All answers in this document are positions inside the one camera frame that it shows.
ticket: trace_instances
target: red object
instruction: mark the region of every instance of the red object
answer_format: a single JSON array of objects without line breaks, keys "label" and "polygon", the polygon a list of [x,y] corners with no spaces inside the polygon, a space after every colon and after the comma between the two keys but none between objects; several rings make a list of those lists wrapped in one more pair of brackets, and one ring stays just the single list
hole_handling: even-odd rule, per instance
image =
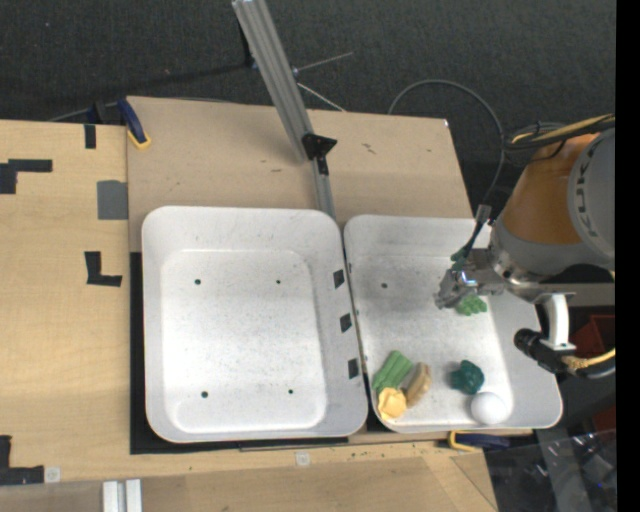
[{"label": "red object", "polygon": [[589,322],[571,337],[576,357],[590,358],[604,354],[615,345],[616,316],[591,315]]},{"label": "red object", "polygon": [[[576,345],[577,357],[590,358],[604,354],[614,347],[615,338],[615,315],[591,315],[589,322],[571,336],[571,342]],[[597,432],[615,430],[616,406],[596,413],[592,420]]]}]

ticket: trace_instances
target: green corn toy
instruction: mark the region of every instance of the green corn toy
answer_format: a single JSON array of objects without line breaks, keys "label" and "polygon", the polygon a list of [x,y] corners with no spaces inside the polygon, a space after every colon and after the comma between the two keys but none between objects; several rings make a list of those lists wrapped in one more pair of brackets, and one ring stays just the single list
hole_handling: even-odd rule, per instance
[{"label": "green corn toy", "polygon": [[378,395],[384,388],[397,389],[412,367],[413,363],[409,359],[394,350],[373,378],[373,389]]}]

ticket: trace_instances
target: black tape marking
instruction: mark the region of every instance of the black tape marking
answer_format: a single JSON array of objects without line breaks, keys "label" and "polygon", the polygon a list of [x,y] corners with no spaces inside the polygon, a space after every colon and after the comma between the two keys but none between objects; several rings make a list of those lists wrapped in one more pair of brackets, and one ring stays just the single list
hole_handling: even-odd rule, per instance
[{"label": "black tape marking", "polygon": [[102,256],[99,251],[86,251],[84,259],[87,263],[87,284],[96,284],[100,286],[117,286],[122,284],[122,276],[103,276]]},{"label": "black tape marking", "polygon": [[9,164],[0,164],[0,194],[15,194],[18,173]]},{"label": "black tape marking", "polygon": [[92,124],[84,125],[84,147],[96,149],[96,127]]},{"label": "black tape marking", "polygon": [[333,284],[336,288],[338,288],[341,284],[344,283],[344,270],[336,270],[333,273]]},{"label": "black tape marking", "polygon": [[342,332],[345,332],[349,327],[351,327],[351,313],[340,317],[340,329],[342,329]]},{"label": "black tape marking", "polygon": [[0,435],[0,486],[44,483],[44,466],[9,467],[11,436]]},{"label": "black tape marking", "polygon": [[353,379],[354,377],[357,377],[358,375],[360,375],[360,367],[358,366],[358,360],[357,359],[349,359],[349,362],[347,363],[349,366],[349,378]]},{"label": "black tape marking", "polygon": [[0,164],[0,194],[15,194],[18,172],[52,172],[53,160],[9,159]]}]

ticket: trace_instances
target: green toy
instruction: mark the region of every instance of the green toy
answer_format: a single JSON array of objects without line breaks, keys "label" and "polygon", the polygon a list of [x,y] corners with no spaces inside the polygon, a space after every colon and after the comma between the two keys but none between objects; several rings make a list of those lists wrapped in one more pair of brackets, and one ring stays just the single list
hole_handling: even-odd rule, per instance
[{"label": "green toy", "polygon": [[475,395],[484,384],[482,370],[466,359],[460,363],[460,369],[450,375],[451,387],[467,395]]},{"label": "green toy", "polygon": [[373,389],[378,395],[384,388],[397,389],[412,367],[413,363],[409,359],[394,350],[373,378]]},{"label": "green toy", "polygon": [[461,315],[471,316],[475,313],[486,313],[487,304],[476,294],[465,295],[456,305],[456,311]]},{"label": "green toy", "polygon": [[451,265],[451,270],[460,271],[464,264],[467,262],[467,249],[466,247],[460,248],[458,251],[451,255],[451,261],[453,265]]}]

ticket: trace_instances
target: white ball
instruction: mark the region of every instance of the white ball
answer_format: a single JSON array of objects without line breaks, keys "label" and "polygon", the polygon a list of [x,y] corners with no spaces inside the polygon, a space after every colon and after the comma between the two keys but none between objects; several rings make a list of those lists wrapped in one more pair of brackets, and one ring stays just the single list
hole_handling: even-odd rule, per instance
[{"label": "white ball", "polygon": [[476,421],[485,425],[501,423],[509,417],[509,414],[502,398],[490,391],[478,393],[471,400],[471,415]]}]

